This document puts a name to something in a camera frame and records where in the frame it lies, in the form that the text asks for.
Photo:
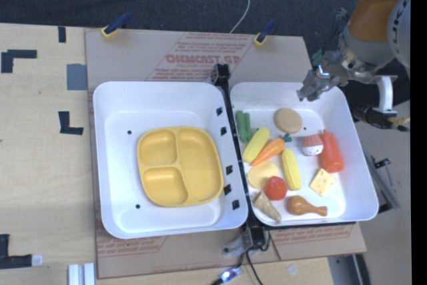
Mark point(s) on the orange carrot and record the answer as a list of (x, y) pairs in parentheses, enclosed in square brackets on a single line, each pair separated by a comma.
[(269, 151)]

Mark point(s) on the white plastic tray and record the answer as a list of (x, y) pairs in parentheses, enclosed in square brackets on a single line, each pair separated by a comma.
[(116, 157), (357, 177)]

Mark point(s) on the thin black rod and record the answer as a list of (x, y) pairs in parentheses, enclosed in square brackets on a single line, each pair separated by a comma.
[(235, 143)]

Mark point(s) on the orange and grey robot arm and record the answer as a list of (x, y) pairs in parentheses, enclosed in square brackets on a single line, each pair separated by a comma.
[(373, 13)]

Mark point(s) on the black cylinder on white bracket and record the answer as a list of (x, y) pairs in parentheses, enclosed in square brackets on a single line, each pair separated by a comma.
[(387, 93)]

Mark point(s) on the tan round biscuit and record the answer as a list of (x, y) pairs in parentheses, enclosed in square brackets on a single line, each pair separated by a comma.
[(288, 121)]

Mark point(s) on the yellow divided plate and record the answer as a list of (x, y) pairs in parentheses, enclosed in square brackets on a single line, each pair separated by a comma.
[(197, 160)]

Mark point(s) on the brown cardboard board red print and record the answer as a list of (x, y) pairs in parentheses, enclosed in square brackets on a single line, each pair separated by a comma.
[(140, 56)]

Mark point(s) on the red tomato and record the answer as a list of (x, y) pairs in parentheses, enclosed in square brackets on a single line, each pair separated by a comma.
[(276, 189)]

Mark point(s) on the brown chicken drumstick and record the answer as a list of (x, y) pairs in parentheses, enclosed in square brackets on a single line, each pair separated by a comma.
[(302, 206)]

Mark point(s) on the green pea pods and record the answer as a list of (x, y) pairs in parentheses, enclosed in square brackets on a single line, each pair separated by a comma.
[(244, 127)]

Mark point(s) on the yellow cheese wedge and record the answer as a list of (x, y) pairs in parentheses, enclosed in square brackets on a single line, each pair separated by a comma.
[(322, 182)]

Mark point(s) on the yellow corn cob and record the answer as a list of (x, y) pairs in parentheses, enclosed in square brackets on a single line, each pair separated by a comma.
[(255, 145), (291, 170)]

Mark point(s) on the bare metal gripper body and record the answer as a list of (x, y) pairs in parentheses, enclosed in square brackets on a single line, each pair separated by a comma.
[(338, 71)]

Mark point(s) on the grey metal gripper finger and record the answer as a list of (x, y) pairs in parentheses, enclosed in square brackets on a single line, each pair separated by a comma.
[(322, 87), (306, 86)]

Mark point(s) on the orange bottle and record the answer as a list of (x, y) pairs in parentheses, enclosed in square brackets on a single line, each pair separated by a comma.
[(331, 153)]

